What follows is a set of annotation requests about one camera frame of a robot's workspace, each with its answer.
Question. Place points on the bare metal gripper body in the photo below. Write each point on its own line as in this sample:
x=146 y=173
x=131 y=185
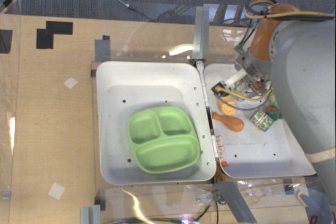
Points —
x=246 y=65

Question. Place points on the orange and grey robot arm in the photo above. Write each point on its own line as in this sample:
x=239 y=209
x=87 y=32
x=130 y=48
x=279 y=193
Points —
x=302 y=86

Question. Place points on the yellow corn cob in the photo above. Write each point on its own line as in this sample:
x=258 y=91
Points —
x=228 y=108

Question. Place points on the thin black and white rod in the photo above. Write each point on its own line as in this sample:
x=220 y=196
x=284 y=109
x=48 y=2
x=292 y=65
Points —
x=204 y=86

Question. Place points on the green patterned carton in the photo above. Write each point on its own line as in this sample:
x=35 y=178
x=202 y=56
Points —
x=261 y=120

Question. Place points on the orange chicken drumstick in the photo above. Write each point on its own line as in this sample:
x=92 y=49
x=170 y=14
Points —
x=232 y=123

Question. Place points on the white plastic tray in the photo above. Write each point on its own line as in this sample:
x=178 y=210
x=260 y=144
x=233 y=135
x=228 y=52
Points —
x=257 y=152
x=147 y=84

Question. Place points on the red and white packet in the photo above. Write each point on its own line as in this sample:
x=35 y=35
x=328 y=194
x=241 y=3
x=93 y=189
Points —
x=221 y=150

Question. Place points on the green divided plate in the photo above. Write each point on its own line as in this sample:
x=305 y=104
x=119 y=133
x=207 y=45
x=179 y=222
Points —
x=162 y=149

